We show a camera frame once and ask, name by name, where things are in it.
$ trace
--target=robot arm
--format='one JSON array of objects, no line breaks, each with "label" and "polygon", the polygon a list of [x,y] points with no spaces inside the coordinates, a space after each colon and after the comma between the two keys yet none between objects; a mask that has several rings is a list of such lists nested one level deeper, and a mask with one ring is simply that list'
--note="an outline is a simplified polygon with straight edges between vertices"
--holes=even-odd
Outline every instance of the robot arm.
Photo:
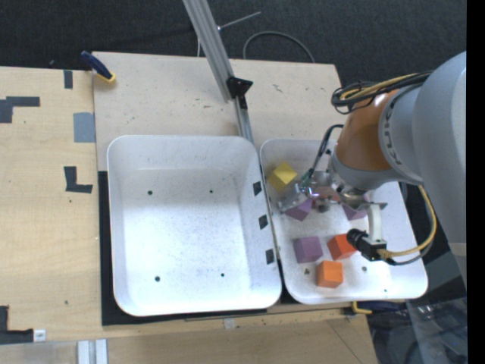
[{"label": "robot arm", "polygon": [[389,81],[367,92],[337,93],[354,101],[342,101],[353,106],[329,163],[329,182],[354,209],[386,182],[422,185],[466,285],[466,52],[433,73],[399,79],[406,80],[399,89]]}]

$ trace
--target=black wire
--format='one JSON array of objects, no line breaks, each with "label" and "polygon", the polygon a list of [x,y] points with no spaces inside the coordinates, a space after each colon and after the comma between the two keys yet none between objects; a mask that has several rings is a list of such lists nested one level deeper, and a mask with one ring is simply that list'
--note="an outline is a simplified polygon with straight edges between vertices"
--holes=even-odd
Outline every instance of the black wire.
[{"label": "black wire", "polygon": [[[341,96],[342,93],[348,92],[348,91],[353,90],[353,89],[359,89],[359,91],[362,91],[364,88],[371,87],[375,84],[375,83],[369,83],[369,82],[352,83],[348,86],[344,86],[342,88],[335,90],[332,94],[331,103],[332,103],[333,107],[340,114],[347,115],[347,114],[349,114],[349,113],[351,113],[351,112],[353,112],[357,109],[365,108],[365,107],[369,106],[374,101],[374,98],[376,96],[380,95],[380,94],[389,93],[393,90],[401,89],[405,86],[422,84],[430,76],[430,74],[432,72],[433,71],[425,71],[423,73],[414,74],[411,77],[403,78],[402,80],[398,81],[397,83],[394,83],[394,84],[386,86],[382,89],[376,90],[375,92],[368,93],[367,95],[356,96],[355,94],[353,94],[352,97],[349,98],[349,99],[341,99],[340,96]],[[362,102],[366,99],[370,100],[367,104],[361,105],[359,107],[354,107],[355,104]],[[340,111],[338,108],[341,108],[341,107],[347,107],[348,111]]]},{"label": "black wire", "polygon": [[242,48],[242,58],[246,59],[246,49],[248,48],[249,43],[251,43],[254,39],[256,39],[260,36],[267,36],[267,35],[281,36],[282,38],[286,38],[286,39],[293,41],[294,43],[296,43],[298,46],[300,46],[306,52],[306,55],[310,58],[311,62],[315,63],[315,58],[313,58],[313,55],[310,53],[310,50],[308,50],[308,48],[303,43],[301,43],[299,40],[297,40],[297,38],[293,38],[292,36],[290,36],[288,34],[279,33],[277,31],[261,31],[260,33],[256,33],[255,35],[249,37],[249,39],[246,40],[246,42],[244,43],[244,46]]},{"label": "black wire", "polygon": [[397,262],[393,258],[388,258],[388,259],[384,259],[384,261],[389,265],[407,265],[407,264],[414,263],[417,260],[424,258],[426,256],[426,254],[428,252],[430,252],[430,249],[431,249],[431,246],[433,245],[433,242],[434,242],[434,239],[427,246],[425,246],[423,251],[418,256],[416,256],[412,259],[405,260],[404,262]]},{"label": "black wire", "polygon": [[313,176],[313,173],[315,172],[315,169],[318,165],[318,162],[320,161],[320,158],[323,156],[325,151],[327,150],[327,144],[328,140],[330,139],[330,135],[332,134],[332,131],[335,128],[343,128],[343,124],[334,124],[331,127],[327,129],[327,131],[324,134],[324,138],[321,140],[320,147],[318,148],[317,156],[315,157],[313,166],[310,167],[308,170],[308,179]]}]

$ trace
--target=wooden block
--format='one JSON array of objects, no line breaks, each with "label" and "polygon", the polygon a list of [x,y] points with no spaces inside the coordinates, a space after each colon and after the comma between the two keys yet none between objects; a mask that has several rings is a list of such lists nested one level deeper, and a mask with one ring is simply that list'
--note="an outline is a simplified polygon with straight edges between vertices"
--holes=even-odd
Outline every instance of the wooden block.
[{"label": "wooden block", "polygon": [[327,243],[333,260],[346,259],[352,256],[356,249],[347,241],[347,234],[337,234]]},{"label": "wooden block", "polygon": [[276,167],[268,177],[268,183],[274,187],[278,193],[281,193],[297,175],[296,171],[293,170],[288,163],[281,162],[281,164]]},{"label": "wooden block", "polygon": [[342,282],[342,263],[324,260],[317,266],[317,286],[336,288],[340,286]]}]

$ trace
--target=wooden tabletop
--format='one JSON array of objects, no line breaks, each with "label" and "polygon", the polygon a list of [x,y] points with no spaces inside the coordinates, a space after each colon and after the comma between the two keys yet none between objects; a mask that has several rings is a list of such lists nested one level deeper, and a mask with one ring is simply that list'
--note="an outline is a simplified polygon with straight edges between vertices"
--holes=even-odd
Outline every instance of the wooden tabletop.
[{"label": "wooden tabletop", "polygon": [[[99,56],[106,60],[107,53]],[[157,133],[160,126],[164,133],[193,133],[194,128],[204,133],[207,127],[200,120],[214,120],[217,114],[223,115],[221,128],[212,123],[211,134],[237,134],[233,109],[222,101],[203,58],[153,58],[147,68],[151,75],[143,79],[135,67],[140,63],[146,66],[149,57],[136,56],[123,63],[128,57],[113,54],[108,61],[117,74],[118,89],[137,88],[138,92],[130,93],[137,99],[138,113],[119,112],[121,101],[111,102],[110,98],[116,93],[117,98],[130,102],[127,92],[107,87],[88,71],[73,71],[73,87],[69,89],[64,71],[0,68],[0,100],[21,96],[39,97],[40,101],[39,107],[14,106],[11,123],[0,123],[0,305],[10,306],[9,330],[45,329],[48,340],[66,341],[227,328],[223,318],[102,326],[97,173],[103,169],[106,144],[115,135],[133,133],[137,128],[150,133],[151,126]],[[339,86],[333,65],[232,63],[236,74],[255,82],[247,98],[256,146],[271,137],[320,139],[328,125],[341,122],[329,106],[331,92]],[[163,66],[159,75],[154,70],[157,66]],[[177,69],[185,71],[184,79],[190,78],[187,71],[191,71],[202,84],[196,80],[189,86],[175,85],[182,82]],[[130,77],[138,73],[139,79],[128,80],[124,71],[131,71]],[[147,124],[143,117],[148,118],[149,112],[139,104],[144,102],[150,108],[155,94],[142,96],[140,91],[149,88],[153,80],[165,82],[161,85],[164,107],[157,109],[163,118]],[[180,97],[181,90],[189,94]],[[179,114],[184,105],[190,108],[190,118],[187,113]],[[74,115],[95,110],[96,143],[76,142]],[[178,127],[180,120],[185,121],[182,129]],[[110,127],[103,130],[105,124]],[[77,183],[91,184],[91,193],[66,191],[67,166],[76,167]],[[340,307],[348,305],[277,304],[262,317],[235,318],[231,325],[240,328],[341,319]]]}]

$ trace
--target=yellow cable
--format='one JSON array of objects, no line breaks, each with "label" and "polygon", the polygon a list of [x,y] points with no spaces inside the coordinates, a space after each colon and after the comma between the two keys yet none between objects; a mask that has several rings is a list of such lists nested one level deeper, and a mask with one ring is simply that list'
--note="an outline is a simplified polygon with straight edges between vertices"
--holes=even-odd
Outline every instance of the yellow cable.
[{"label": "yellow cable", "polygon": [[357,306],[357,301],[352,302],[352,311],[356,314],[372,314],[372,310],[368,309],[361,309]]},{"label": "yellow cable", "polygon": [[358,91],[360,91],[361,89],[350,89],[350,90],[347,90],[346,92],[342,93],[340,95],[340,99],[341,100],[345,100],[347,99],[348,96],[352,95],[353,93],[356,93]]},{"label": "yellow cable", "polygon": [[431,241],[434,238],[434,235],[437,232],[437,220],[436,220],[437,217],[434,214],[434,210],[433,210],[433,206],[431,205],[430,198],[427,196],[426,191],[424,190],[424,188],[421,185],[418,186],[418,188],[419,188],[419,191],[421,192],[421,195],[423,196],[424,203],[426,204],[428,212],[430,213],[430,220],[431,220],[430,234],[427,237],[427,239],[423,243],[421,243],[419,246],[415,246],[414,248],[408,249],[406,251],[393,252],[393,251],[389,251],[387,249],[379,249],[377,252],[382,256],[383,259],[389,259],[389,258],[396,257],[396,256],[409,255],[410,253],[415,253],[415,252],[421,251],[423,248],[425,248],[427,245],[429,245],[429,243],[431,243]]}]

